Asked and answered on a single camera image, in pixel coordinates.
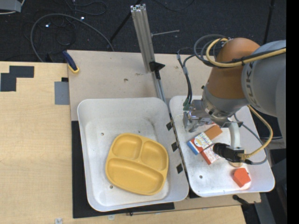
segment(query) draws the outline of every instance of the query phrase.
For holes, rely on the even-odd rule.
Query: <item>orange block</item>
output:
[[[240,188],[251,181],[245,168],[238,168],[234,173],[233,180]]]

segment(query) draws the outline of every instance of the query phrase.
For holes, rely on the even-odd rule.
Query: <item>yellow divided tray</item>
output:
[[[110,147],[106,175],[115,186],[141,195],[154,195],[164,186],[169,157],[160,143],[123,133]]]

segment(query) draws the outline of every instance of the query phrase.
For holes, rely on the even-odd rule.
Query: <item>black mat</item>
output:
[[[80,137],[80,128],[78,121],[72,121],[72,187],[73,187],[73,218],[96,217],[119,213],[128,213],[133,215],[134,212],[141,211],[160,211],[173,210],[174,203],[162,203],[128,208],[116,211],[100,212],[93,209],[87,200],[85,173],[82,154],[82,144]]]

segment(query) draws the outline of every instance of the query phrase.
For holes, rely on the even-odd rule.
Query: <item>wooden table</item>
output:
[[[93,56],[85,54],[84,59],[79,51],[69,53],[80,67],[81,74],[84,71],[84,64],[92,60],[94,55],[99,56],[102,61],[113,59],[117,61],[124,55],[92,52]],[[125,55],[135,57],[137,63],[142,60],[140,54]],[[0,73],[9,73],[9,66],[12,65],[34,66],[34,78],[17,78],[16,91],[0,92],[0,217],[2,223],[51,224],[55,223],[56,218],[62,218],[64,224],[141,222],[187,224],[198,223],[199,220],[201,223],[245,224],[240,203],[233,200],[231,196],[187,198],[175,203],[175,210],[159,213],[138,213],[133,216],[124,213],[112,217],[74,219],[71,169],[71,121],[74,120],[71,109],[74,109],[72,108],[74,101],[70,105],[56,105],[54,92],[54,83],[60,82],[62,77],[69,77],[70,81],[73,81],[70,82],[72,101],[74,98],[72,92],[76,87],[74,79],[71,78],[74,74],[69,74],[65,63],[17,62],[0,62]],[[177,63],[174,63],[172,68],[174,72],[179,72],[176,71],[176,66]],[[141,75],[136,73],[138,71],[132,76],[137,79]],[[133,78],[127,77],[127,79],[130,82]],[[243,194],[240,197],[249,203],[260,202],[258,193]]]

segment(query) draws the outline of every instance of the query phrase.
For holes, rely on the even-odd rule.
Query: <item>black bracket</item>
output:
[[[161,63],[158,63],[158,62],[150,62],[149,63],[149,68],[150,68],[150,71],[154,71],[155,72],[155,75],[156,75],[156,78],[161,80],[161,77],[160,77],[160,70],[164,67],[165,65],[161,64]]]

